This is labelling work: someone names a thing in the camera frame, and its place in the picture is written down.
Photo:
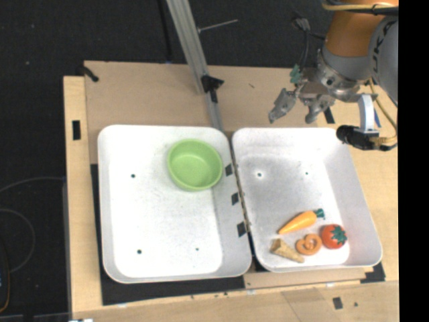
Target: carrot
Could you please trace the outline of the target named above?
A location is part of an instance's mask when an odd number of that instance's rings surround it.
[[[305,211],[300,213],[298,216],[293,218],[291,221],[287,222],[280,230],[279,234],[289,233],[291,231],[296,231],[310,227],[316,223],[318,217],[324,218],[323,209],[317,209],[315,211]]]

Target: tomato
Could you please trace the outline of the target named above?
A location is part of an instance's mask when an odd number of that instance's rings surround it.
[[[329,224],[322,230],[322,242],[327,248],[341,248],[345,245],[346,240],[346,231],[341,225]]]

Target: black clamp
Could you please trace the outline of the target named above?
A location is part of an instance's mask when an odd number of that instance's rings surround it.
[[[205,93],[210,92],[210,97],[213,103],[217,103],[217,95],[216,90],[222,86],[224,80],[219,78],[214,78],[209,75],[203,75],[201,78],[202,87]]]

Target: green plate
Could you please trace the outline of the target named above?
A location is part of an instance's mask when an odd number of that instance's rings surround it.
[[[201,191],[221,179],[223,163],[210,144],[200,140],[182,140],[168,152],[168,171],[181,189]]]

